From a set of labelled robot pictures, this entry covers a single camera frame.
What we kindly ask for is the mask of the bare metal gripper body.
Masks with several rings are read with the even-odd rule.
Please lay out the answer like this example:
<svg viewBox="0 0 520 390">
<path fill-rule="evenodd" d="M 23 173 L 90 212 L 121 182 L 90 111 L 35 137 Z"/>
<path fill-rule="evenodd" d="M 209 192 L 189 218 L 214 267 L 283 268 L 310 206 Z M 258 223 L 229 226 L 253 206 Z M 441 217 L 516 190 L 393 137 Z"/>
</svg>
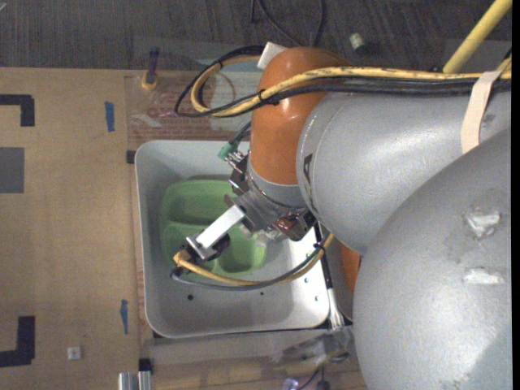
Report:
<svg viewBox="0 0 520 390">
<path fill-rule="evenodd" d="M 279 232 L 299 241 L 316 226 L 295 178 L 287 183 L 267 179 L 239 152 L 231 152 L 225 161 L 232 167 L 229 183 L 235 193 L 228 202 L 244 211 L 244 225 L 251 232 Z"/>
</svg>

